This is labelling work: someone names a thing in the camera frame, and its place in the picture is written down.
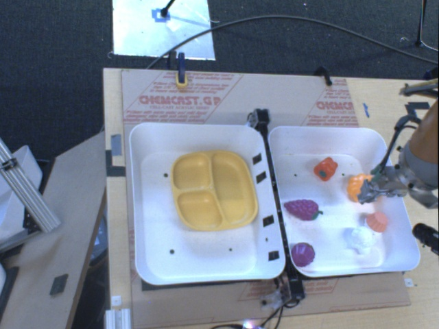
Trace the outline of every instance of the purple toy grape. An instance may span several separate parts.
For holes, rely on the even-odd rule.
[[[294,264],[297,267],[305,267],[309,265],[316,257],[314,248],[308,243],[298,243],[291,250]]]
[[[313,221],[318,215],[323,215],[323,212],[318,210],[318,205],[313,200],[293,200],[283,205],[289,213],[303,221]]]

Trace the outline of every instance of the orange toy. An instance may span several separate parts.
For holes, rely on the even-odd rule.
[[[387,228],[389,221],[386,215],[382,212],[375,212],[371,215],[368,215],[366,218],[366,224],[372,229],[374,232],[382,233]]]
[[[331,179],[331,177],[334,175],[335,170],[338,167],[338,163],[334,161],[330,157],[326,157],[322,162],[317,164],[314,167],[314,173],[324,182]]]
[[[360,173],[349,178],[347,189],[348,195],[355,202],[358,202],[358,194],[361,193],[361,186],[363,185],[365,179],[370,181],[372,179],[372,176],[369,174]]]

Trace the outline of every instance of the yellow divided plate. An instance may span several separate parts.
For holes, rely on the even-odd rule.
[[[249,224],[258,213],[247,164],[234,152],[183,155],[172,166],[171,183],[178,215],[190,228],[238,228]]]

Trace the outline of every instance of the black cable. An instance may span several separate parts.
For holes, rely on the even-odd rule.
[[[439,93],[437,90],[425,90],[425,91],[417,91],[416,95],[424,95],[428,97],[433,97],[434,99],[437,99],[439,97]]]
[[[285,308],[294,308],[297,307],[300,304],[300,300],[296,300],[293,304],[289,304],[291,301],[288,301],[285,305],[283,305]]]
[[[276,325],[274,326],[274,329],[277,329],[279,327],[279,324],[281,323],[282,314],[283,314],[283,307],[281,307],[281,311],[279,312],[279,317],[277,318]]]
[[[232,328],[232,329],[242,329],[242,324],[223,324],[219,326],[214,326],[211,329],[220,329],[220,328]]]
[[[269,321],[271,321],[278,313],[280,310],[283,309],[283,306],[279,307],[278,309],[276,309],[265,321],[263,321],[260,325],[260,327],[264,327],[266,325],[266,323],[268,323]]]
[[[412,129],[416,129],[415,126],[413,125],[402,125],[402,126],[397,126],[395,127],[395,133],[393,134],[392,140],[390,141],[389,147],[387,148],[387,152],[385,153],[385,156],[383,157],[383,160],[380,162],[379,167],[380,170],[379,172],[382,173],[385,169],[385,164],[387,163],[389,157],[390,157],[390,153],[393,150],[393,147],[395,145],[395,142],[399,136],[399,134],[406,128],[412,128]]]
[[[425,44],[422,40],[423,37],[423,29],[424,29],[424,16],[425,16],[425,8],[427,5],[427,0],[423,0],[422,8],[420,9],[420,18],[419,18],[419,30],[418,30],[418,40],[416,41],[416,45],[418,46],[424,46],[430,50],[438,52],[435,47],[431,47],[427,44]]]
[[[381,47],[384,47],[386,49],[392,50],[394,52],[401,53],[401,54],[403,54],[405,56],[409,56],[411,58],[416,58],[417,60],[425,61],[425,62],[432,63],[432,64],[438,64],[438,62],[436,60],[429,60],[427,58],[422,58],[420,56],[413,55],[413,54],[408,53],[406,51],[397,49],[396,47],[392,47],[390,45],[384,44],[383,42],[380,42],[378,40],[369,38],[368,36],[364,36],[362,34],[354,32],[354,31],[352,31],[350,29],[347,29],[347,28],[344,28],[344,27],[340,27],[338,25],[334,25],[334,24],[329,23],[329,22],[324,22],[324,21],[320,21],[320,20],[317,20],[317,19],[309,19],[307,17],[300,17],[300,16],[290,16],[290,15],[284,15],[284,14],[269,14],[269,15],[263,15],[263,16],[248,17],[246,19],[239,19],[239,20],[236,20],[236,21],[231,21],[231,22],[224,23],[222,25],[217,25],[217,26],[212,27],[210,29],[206,29],[203,32],[200,32],[200,33],[198,33],[198,34],[196,34],[194,36],[191,36],[190,38],[182,41],[180,44],[178,44],[178,45],[172,47],[171,49],[169,49],[163,55],[157,57],[154,61],[152,61],[150,63],[150,65],[148,67],[146,67],[146,69],[151,69],[158,61],[163,59],[168,53],[174,51],[175,49],[183,46],[184,44],[187,44],[188,42],[190,42],[190,41],[192,41],[192,40],[194,40],[194,39],[196,39],[196,38],[198,38],[200,36],[203,36],[205,34],[214,32],[215,30],[223,29],[223,28],[226,28],[226,27],[231,27],[233,25],[239,25],[239,24],[242,24],[242,23],[258,21],[258,20],[263,20],[263,19],[287,19],[287,20],[294,20],[294,21],[304,21],[304,22],[310,22],[310,23],[317,23],[319,25],[326,25],[327,27],[338,29],[338,30],[340,30],[342,32],[354,35],[354,36],[356,36],[358,38],[367,40],[368,42],[371,42],[373,44],[379,45]]]

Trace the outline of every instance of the white tray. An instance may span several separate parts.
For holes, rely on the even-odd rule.
[[[135,263],[146,282],[258,280],[277,277],[285,255],[260,133],[242,125],[142,123],[130,133]],[[179,218],[171,189],[171,166],[195,151],[228,150],[248,165],[259,213],[241,228],[201,232]],[[253,157],[261,162],[253,164]],[[256,176],[266,179],[257,183]],[[264,227],[264,219],[273,223]]]
[[[408,271],[420,258],[403,199],[380,197],[361,205],[346,193],[348,178],[369,173],[384,157],[382,137],[366,128],[277,127],[270,133],[278,191],[283,208],[287,240],[292,247],[306,242],[316,252],[314,261],[298,270],[309,277],[342,276],[361,273]],[[326,157],[338,163],[335,175],[323,182],[313,168]],[[312,199],[323,215],[301,221],[283,204],[295,199]],[[388,229],[368,255],[360,255],[348,245],[348,236],[367,213],[384,212]]]

